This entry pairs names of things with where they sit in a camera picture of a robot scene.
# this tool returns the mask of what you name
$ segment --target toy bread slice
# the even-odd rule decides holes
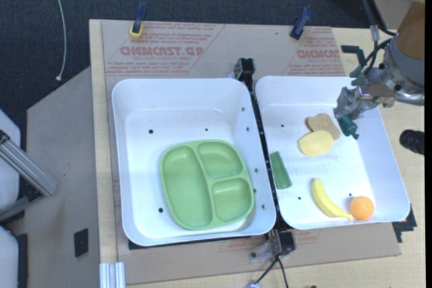
[[[308,117],[306,124],[311,131],[318,131],[320,129],[327,131],[331,134],[334,140],[340,137],[339,129],[334,125],[331,117],[328,114],[322,113],[316,117]]]

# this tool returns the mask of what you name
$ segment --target blue clamp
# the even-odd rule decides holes
[[[138,5],[138,11],[136,12],[135,22],[132,23],[129,29],[129,35],[132,38],[140,38],[142,30],[144,28],[144,19],[147,15],[147,4],[140,2]]]
[[[305,7],[300,17],[297,17],[294,21],[294,27],[291,30],[290,36],[298,40],[303,33],[303,27],[309,21],[309,18],[311,18],[311,16],[312,11],[309,8]]]

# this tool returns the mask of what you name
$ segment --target table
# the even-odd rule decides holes
[[[101,262],[114,263],[118,261],[118,253],[101,23],[101,20],[90,21],[99,248]],[[333,35],[338,47],[340,45],[358,45],[365,52],[372,49],[369,30],[333,28]],[[347,73],[356,67],[355,55],[341,53],[341,59]],[[404,129],[416,128],[424,131],[424,108],[396,104],[390,109],[381,108],[381,114],[404,178],[418,227],[414,232],[403,234],[404,242],[400,244],[401,256],[289,268],[287,274],[291,287],[309,287],[312,285],[316,285],[318,288],[425,287],[425,162],[424,157],[409,152],[398,143],[399,135]],[[245,287],[260,274],[261,272],[243,272],[131,285],[131,287]],[[280,269],[277,267],[273,269],[262,283],[266,287],[281,287],[283,278]]]

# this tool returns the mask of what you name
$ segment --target cardboard board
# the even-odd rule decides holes
[[[331,28],[306,27],[300,40],[290,37],[289,26],[146,22],[138,40],[129,37],[129,28],[127,21],[102,21],[117,253],[127,283],[262,270],[268,263],[251,262],[249,253],[264,235],[152,248],[130,243],[121,224],[111,91],[126,78],[232,77],[240,57],[254,59],[255,81],[268,75],[345,76]],[[286,266],[400,254],[388,223],[292,232],[297,249]]]

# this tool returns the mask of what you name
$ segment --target metal bracket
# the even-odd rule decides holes
[[[41,171],[27,154],[0,129],[0,158],[14,168],[41,196],[52,196],[57,182],[49,174]],[[23,211],[36,199],[20,198],[0,212],[0,223]]]
[[[249,262],[251,264],[268,262],[276,255],[289,256],[295,249],[296,243],[291,231],[272,229],[264,243],[251,249]]]
[[[253,89],[252,75],[254,72],[255,72],[255,64],[253,58],[239,58],[239,60],[237,60],[237,64],[234,67],[234,77],[238,81],[245,83],[245,85],[248,87],[249,90],[250,100],[252,101],[252,107],[254,110],[256,126],[258,127],[261,147],[263,149],[265,164],[267,167],[267,174],[269,175],[271,191],[273,194],[273,202],[276,207],[277,216],[276,216],[275,227],[276,229],[288,229],[290,228],[290,226],[288,226],[285,223],[285,221],[283,220],[279,212],[279,203],[277,201],[276,187],[275,187],[275,182],[273,180],[273,172],[271,170],[271,165],[270,165],[270,156],[269,156],[269,151],[267,149],[267,141],[265,139],[263,120],[261,119],[261,112],[258,106],[258,100]]]
[[[100,288],[126,288],[126,274],[124,262],[115,264],[99,264]]]

